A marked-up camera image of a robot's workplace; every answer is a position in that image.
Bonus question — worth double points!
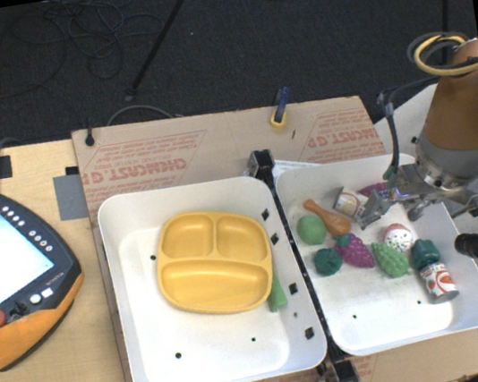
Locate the white paper sheet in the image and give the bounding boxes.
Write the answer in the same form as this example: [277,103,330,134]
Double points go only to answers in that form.
[270,151,323,177]

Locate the white toy cupcake with sprinkles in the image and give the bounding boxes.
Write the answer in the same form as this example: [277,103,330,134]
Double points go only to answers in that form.
[380,219,416,256]

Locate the light green toy grapes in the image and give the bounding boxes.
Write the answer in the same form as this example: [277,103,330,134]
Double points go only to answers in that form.
[369,236,413,283]

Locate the purple toy eggplant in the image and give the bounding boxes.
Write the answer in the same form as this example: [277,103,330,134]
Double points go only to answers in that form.
[355,180,391,200]

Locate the black block with thin wires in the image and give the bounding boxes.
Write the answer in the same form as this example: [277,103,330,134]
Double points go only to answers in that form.
[243,147,277,182]
[315,353,362,382]

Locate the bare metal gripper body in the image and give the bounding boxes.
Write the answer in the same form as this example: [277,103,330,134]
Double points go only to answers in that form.
[387,154,471,212]

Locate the purple toy grapes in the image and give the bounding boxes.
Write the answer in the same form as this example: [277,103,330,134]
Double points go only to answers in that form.
[331,228,378,275]

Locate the dark green toy broccoli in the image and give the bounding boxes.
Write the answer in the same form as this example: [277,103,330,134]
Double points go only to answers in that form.
[311,244,346,280]

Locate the red and white small can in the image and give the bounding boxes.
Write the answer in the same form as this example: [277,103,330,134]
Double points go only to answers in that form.
[416,259,462,307]

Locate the light green toy stick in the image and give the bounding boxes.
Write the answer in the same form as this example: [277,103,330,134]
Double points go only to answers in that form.
[261,270,291,315]

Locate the light green toy lime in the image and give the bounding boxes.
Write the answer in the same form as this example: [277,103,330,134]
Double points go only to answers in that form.
[294,211,330,249]

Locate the white plastic tray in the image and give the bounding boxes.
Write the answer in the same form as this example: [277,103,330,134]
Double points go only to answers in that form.
[93,164,334,382]
[272,139,478,367]

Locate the dark green toy pepper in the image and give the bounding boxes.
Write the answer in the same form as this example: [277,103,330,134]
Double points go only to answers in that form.
[406,235,444,273]

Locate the brown cardboard board red print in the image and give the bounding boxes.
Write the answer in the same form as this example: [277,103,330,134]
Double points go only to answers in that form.
[69,67,478,382]

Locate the brown toy chicken drumstick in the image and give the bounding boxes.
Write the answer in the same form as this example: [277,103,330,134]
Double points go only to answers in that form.
[302,192,354,242]

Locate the yellow divided plate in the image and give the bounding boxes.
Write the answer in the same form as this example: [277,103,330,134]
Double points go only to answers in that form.
[147,199,283,327]

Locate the white and yellow small can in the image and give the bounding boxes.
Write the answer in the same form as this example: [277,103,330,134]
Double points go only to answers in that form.
[329,183,373,222]

